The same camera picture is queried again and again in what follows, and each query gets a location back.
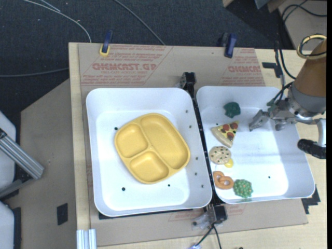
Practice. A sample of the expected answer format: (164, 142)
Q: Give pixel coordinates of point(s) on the white plastic tray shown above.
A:
(269, 165)
(109, 198)

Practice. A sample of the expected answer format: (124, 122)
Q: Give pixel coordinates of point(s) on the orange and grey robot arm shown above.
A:
(311, 74)

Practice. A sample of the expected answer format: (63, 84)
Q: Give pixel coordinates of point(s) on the brown cardboard board, red print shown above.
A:
(145, 69)

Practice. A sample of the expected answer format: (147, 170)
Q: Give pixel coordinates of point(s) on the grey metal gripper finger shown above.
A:
(259, 119)
(280, 125)

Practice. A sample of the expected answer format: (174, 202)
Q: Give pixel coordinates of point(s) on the orange pretzel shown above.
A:
(222, 182)

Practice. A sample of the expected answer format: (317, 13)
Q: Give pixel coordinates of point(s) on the beige biscuit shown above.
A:
(220, 154)

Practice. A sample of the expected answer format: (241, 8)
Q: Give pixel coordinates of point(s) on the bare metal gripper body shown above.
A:
(282, 113)

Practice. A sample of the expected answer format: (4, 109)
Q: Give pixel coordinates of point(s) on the pizza slice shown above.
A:
(227, 133)

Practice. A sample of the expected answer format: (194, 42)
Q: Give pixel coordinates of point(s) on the green grapes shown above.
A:
(243, 188)

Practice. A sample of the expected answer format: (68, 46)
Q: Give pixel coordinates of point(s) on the green broccoli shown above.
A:
(232, 109)

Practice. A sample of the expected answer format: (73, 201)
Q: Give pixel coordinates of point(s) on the thin black rod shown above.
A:
(203, 136)

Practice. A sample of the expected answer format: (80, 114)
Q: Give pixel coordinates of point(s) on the black cylinder on white bracket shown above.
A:
(311, 146)

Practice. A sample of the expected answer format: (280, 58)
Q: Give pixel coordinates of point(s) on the yellow divided plate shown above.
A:
(158, 136)

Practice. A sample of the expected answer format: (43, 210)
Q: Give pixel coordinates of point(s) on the small yellow round piece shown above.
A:
(229, 164)

